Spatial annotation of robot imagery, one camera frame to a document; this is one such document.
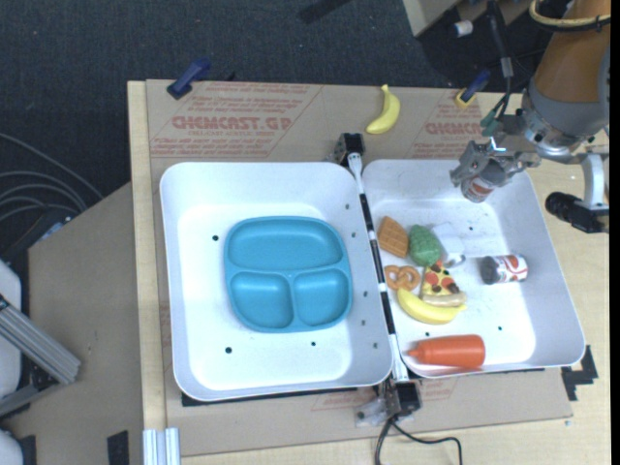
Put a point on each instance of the white plastic tray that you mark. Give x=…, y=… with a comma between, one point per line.
x=203, y=279
x=528, y=318

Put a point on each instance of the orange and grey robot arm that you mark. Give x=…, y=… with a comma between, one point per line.
x=574, y=61

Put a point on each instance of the white carton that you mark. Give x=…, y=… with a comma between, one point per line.
x=451, y=242

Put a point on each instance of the orange pretzel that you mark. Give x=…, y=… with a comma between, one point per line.
x=402, y=277

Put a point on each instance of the black cylinder on white bracket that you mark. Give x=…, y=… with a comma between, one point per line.
x=576, y=208

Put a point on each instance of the brown waffle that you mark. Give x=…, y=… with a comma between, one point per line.
x=392, y=236

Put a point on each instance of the red and white can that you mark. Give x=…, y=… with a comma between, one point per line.
x=506, y=269
x=478, y=191

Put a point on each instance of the brown cardboard board red print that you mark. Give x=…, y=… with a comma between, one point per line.
x=252, y=119

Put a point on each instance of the yellow banana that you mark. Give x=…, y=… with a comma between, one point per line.
x=387, y=112
x=424, y=312

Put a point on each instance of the thin black and white rod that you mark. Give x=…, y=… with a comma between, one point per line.
x=373, y=240

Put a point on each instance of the orange bottle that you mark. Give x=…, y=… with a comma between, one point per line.
x=453, y=351

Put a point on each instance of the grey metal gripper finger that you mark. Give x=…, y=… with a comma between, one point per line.
x=469, y=166
x=502, y=173

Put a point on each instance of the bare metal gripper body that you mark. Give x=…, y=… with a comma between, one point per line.
x=552, y=142

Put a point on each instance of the small white bottle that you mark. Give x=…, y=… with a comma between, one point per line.
x=463, y=27

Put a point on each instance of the green broccoli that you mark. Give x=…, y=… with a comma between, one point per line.
x=425, y=246

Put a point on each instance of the pizza slice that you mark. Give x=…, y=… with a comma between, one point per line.
x=440, y=286

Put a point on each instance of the blue divided plate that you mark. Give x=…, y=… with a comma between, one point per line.
x=286, y=271

